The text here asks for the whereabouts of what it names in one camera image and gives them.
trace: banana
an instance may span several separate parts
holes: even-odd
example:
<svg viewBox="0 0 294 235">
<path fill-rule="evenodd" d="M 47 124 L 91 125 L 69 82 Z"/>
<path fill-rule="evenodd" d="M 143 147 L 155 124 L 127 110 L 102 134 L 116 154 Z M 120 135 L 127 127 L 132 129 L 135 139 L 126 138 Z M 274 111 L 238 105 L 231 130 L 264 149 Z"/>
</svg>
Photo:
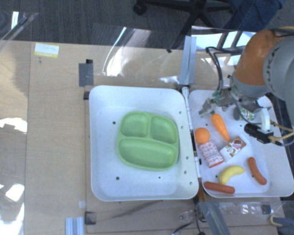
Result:
<svg viewBox="0 0 294 235">
<path fill-rule="evenodd" d="M 245 169 L 243 169 L 239 165 L 233 165 L 228 168 L 226 168 L 219 176 L 220 184 L 225 185 L 227 181 L 234 175 L 242 174 L 245 172 Z"/>
</svg>

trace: blue jeans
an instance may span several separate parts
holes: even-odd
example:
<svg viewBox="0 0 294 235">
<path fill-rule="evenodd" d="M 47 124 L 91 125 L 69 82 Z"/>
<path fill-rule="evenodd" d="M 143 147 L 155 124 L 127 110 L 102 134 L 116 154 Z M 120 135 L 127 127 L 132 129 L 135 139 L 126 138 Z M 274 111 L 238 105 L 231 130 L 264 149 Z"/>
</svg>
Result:
<svg viewBox="0 0 294 235">
<path fill-rule="evenodd" d="M 286 0 L 227 0 L 233 12 L 226 29 L 260 31 L 281 9 Z"/>
</svg>

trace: orange fruit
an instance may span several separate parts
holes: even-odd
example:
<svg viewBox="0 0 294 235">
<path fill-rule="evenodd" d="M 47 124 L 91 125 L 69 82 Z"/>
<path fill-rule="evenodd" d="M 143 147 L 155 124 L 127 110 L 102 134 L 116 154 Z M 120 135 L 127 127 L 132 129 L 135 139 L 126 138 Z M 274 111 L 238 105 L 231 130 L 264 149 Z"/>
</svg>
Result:
<svg viewBox="0 0 294 235">
<path fill-rule="evenodd" d="M 205 128 L 195 130 L 195 139 L 199 144 L 206 143 L 210 140 L 210 132 Z"/>
</svg>

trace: brown sausage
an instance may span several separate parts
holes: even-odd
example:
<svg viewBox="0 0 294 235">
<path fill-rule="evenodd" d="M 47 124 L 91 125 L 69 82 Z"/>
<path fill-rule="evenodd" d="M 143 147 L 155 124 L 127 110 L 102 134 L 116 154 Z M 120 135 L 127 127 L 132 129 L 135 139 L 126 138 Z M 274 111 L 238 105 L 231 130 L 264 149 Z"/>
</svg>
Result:
<svg viewBox="0 0 294 235">
<path fill-rule="evenodd" d="M 206 181 L 204 182 L 204 187 L 209 190 L 217 190 L 229 194 L 234 194 L 235 193 L 235 188 L 232 186 L 225 186 L 213 182 Z"/>
<path fill-rule="evenodd" d="M 250 167 L 250 170 L 254 176 L 254 178 L 262 185 L 265 185 L 268 181 L 265 179 L 265 177 L 262 176 L 262 174 L 259 172 L 258 167 L 255 163 L 255 158 L 250 157 L 248 158 L 248 164 Z"/>
</svg>

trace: green plate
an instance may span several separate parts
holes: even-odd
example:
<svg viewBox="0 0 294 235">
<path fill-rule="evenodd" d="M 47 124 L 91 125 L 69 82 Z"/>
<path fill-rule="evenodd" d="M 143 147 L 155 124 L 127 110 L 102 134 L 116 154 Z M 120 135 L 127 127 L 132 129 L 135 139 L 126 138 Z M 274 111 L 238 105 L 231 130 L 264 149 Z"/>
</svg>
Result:
<svg viewBox="0 0 294 235">
<path fill-rule="evenodd" d="M 128 165 L 149 170 L 167 170 L 178 159 L 177 126 L 169 118 L 158 114 L 129 112 L 120 122 L 117 152 Z"/>
</svg>

